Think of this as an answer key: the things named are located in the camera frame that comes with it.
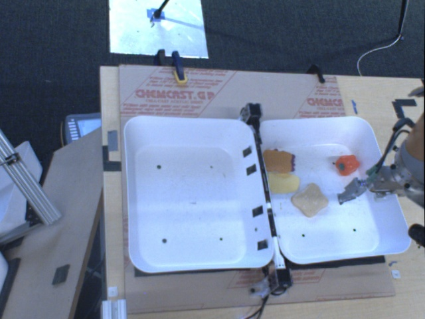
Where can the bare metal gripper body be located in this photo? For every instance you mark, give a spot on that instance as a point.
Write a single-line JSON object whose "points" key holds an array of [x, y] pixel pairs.
{"points": [[386, 179]]}

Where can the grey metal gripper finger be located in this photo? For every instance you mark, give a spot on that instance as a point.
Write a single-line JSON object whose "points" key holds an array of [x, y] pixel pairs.
{"points": [[352, 191]]}

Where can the thin black and white rod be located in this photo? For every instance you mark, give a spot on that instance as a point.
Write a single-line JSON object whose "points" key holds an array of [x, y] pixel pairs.
{"points": [[265, 184]]}

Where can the white plastic tray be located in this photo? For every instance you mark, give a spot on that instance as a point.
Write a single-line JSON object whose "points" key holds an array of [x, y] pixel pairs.
{"points": [[186, 194], [332, 238]]}

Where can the orange toast with purple edge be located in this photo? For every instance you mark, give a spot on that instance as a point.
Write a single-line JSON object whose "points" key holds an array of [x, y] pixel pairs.
{"points": [[277, 161]]}

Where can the orange toy bell pepper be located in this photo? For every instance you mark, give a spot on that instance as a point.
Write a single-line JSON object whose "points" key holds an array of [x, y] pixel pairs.
{"points": [[347, 165]]}

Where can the beige toy biscuit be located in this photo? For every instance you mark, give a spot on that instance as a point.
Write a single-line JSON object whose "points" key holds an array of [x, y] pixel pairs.
{"points": [[310, 200]]}

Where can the brown cardboard board red print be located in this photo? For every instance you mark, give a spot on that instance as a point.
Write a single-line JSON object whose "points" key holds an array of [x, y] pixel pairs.
{"points": [[216, 88]]}

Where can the yellow toy food slice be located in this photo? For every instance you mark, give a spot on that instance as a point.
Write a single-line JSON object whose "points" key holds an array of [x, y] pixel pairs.
{"points": [[282, 184]]}

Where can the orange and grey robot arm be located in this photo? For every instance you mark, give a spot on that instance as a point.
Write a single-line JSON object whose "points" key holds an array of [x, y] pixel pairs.
{"points": [[415, 151]]}

